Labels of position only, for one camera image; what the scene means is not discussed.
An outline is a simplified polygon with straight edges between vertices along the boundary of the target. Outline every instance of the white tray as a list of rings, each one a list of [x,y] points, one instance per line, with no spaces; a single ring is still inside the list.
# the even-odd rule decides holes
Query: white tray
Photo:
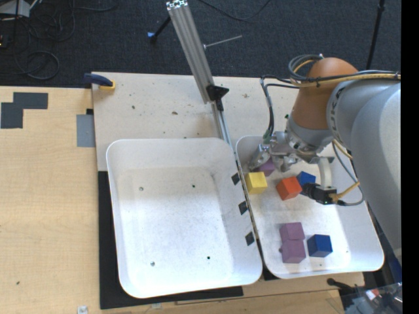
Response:
[[[247,163],[262,141],[259,136],[245,136],[238,140],[236,150],[244,174],[249,172]],[[321,155],[335,154],[329,145]],[[322,205],[301,194],[282,201],[276,185],[282,178],[297,176],[301,171],[315,175],[316,182],[320,184],[318,166],[299,162],[286,173],[276,171],[271,174],[266,178],[268,188],[262,194],[249,196],[266,267],[276,277],[283,279],[378,270],[384,262],[384,253],[365,203],[350,207]],[[338,192],[353,184],[337,159],[331,164],[331,174],[333,186]],[[344,200],[353,203],[361,197],[356,189]],[[282,244],[280,227],[288,222],[301,222],[306,236],[304,246],[307,257],[299,264],[283,263],[279,252]],[[331,238],[333,252],[325,258],[308,255],[306,240],[314,234],[329,235]]]
[[[262,261],[232,149],[218,138],[123,139],[106,153],[119,279],[136,298],[254,283]]]

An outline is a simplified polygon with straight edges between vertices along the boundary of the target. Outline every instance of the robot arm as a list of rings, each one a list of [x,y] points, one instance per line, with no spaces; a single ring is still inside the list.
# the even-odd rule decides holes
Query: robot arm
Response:
[[[313,60],[307,76],[298,81],[298,68]],[[294,59],[290,71],[291,80],[301,87],[286,130],[274,132],[268,143],[259,145],[249,168],[271,156],[282,160],[279,170],[283,172],[300,160],[320,166],[324,159],[318,154],[338,141],[352,155],[363,197],[401,263],[400,75],[358,72],[343,60],[316,55]],[[303,189],[327,204],[335,191],[325,187]]]

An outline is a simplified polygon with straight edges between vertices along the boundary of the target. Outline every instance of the wooden table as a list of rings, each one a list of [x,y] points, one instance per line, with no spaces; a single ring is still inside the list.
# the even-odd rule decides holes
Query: wooden table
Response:
[[[48,109],[24,109],[23,128],[0,129],[2,313],[343,313],[327,278],[364,285],[361,272],[260,280],[239,298],[101,310],[96,148],[77,146],[76,122],[92,90],[0,87],[0,103],[14,92],[47,93]]]

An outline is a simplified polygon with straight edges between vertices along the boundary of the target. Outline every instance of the blue block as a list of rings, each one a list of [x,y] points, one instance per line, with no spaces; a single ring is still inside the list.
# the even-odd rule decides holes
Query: blue block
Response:
[[[313,235],[307,240],[307,248],[311,257],[326,257],[333,252],[329,235]]]
[[[316,176],[311,175],[307,172],[301,171],[299,173],[299,175],[297,175],[297,180],[299,181],[300,186],[302,187],[306,183],[315,183],[316,182]]]

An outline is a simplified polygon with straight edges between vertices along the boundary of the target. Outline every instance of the orange block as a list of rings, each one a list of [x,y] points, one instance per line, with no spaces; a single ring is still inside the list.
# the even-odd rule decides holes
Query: orange block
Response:
[[[276,190],[282,200],[287,200],[298,196],[302,191],[302,187],[297,177],[288,177],[282,179],[276,185]]]

